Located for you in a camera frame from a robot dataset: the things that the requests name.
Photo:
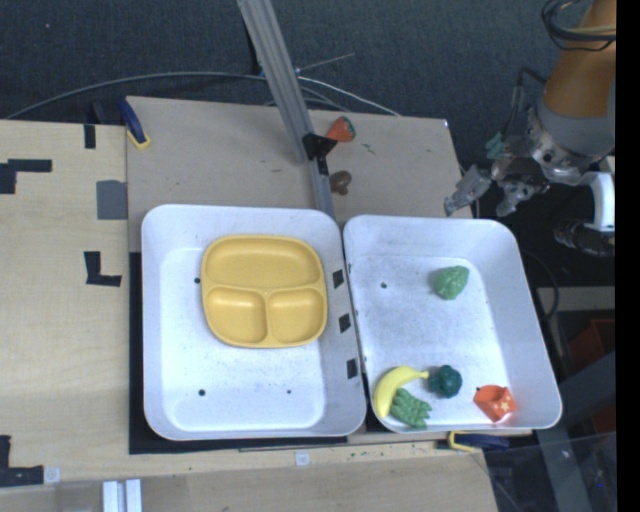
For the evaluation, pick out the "brown mushroom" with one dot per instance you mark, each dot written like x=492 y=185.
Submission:
x=341 y=181

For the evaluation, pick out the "orange carton with stars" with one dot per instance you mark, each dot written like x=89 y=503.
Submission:
x=495 y=402

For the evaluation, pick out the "white plastic tray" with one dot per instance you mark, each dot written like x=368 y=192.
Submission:
x=250 y=390
x=425 y=335

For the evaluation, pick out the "light green grapes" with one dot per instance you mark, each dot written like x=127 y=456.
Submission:
x=451 y=282

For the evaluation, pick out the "black cylinder on white bracket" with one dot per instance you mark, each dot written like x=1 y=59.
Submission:
x=600 y=200

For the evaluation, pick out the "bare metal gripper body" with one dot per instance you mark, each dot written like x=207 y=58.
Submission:
x=545 y=159

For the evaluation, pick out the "red strawberry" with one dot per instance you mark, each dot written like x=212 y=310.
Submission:
x=340 y=130

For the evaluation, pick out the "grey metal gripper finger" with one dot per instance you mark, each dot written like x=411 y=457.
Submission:
x=467 y=192
x=515 y=197

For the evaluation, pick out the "dark green broccoli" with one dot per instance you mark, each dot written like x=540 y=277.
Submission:
x=446 y=382

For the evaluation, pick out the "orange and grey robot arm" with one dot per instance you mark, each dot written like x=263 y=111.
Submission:
x=580 y=85

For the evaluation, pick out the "green pea pods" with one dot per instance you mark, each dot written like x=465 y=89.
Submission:
x=412 y=410

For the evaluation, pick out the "yellow divided plate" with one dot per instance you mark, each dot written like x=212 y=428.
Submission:
x=262 y=265

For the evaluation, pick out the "brown cardboard board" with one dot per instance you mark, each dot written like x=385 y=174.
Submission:
x=225 y=155

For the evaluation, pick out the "yellow banana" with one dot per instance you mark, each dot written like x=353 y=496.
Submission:
x=387 y=387

